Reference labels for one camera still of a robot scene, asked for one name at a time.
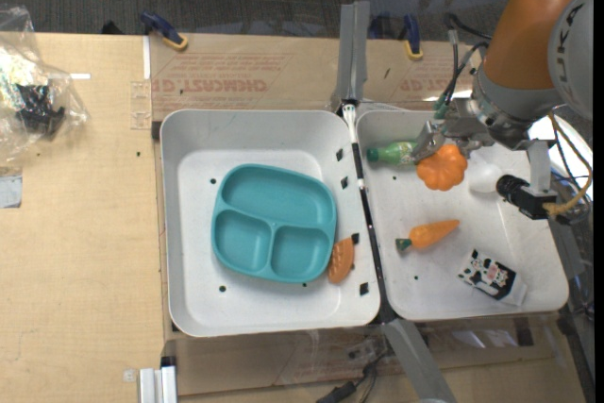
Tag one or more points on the green plastic bottle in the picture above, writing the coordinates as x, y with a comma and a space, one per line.
394, 154

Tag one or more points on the brown cardboard board red print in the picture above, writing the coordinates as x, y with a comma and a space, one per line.
245, 71

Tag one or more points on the teal divided plate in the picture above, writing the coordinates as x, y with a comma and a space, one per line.
273, 198

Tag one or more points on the orange toy pumpkin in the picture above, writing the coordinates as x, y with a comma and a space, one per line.
442, 172

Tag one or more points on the cow print milk carton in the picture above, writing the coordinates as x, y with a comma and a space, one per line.
488, 277

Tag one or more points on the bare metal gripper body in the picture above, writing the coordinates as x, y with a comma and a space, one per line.
472, 123

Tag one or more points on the black cylinder on white bracket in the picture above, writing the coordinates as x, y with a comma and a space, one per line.
521, 196

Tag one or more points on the orange toy bread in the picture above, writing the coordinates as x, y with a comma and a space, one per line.
341, 260

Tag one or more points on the white toy egg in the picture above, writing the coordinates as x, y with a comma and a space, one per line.
483, 178

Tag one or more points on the white plastic tray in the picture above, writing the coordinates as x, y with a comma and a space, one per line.
264, 307
434, 283

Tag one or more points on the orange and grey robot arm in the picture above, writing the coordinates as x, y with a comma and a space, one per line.
528, 42

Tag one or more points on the clear plastic bag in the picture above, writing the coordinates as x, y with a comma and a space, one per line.
33, 99

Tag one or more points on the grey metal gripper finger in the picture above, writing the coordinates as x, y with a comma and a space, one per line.
471, 146
429, 141

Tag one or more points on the orange toy carrot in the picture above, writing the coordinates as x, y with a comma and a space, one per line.
431, 235

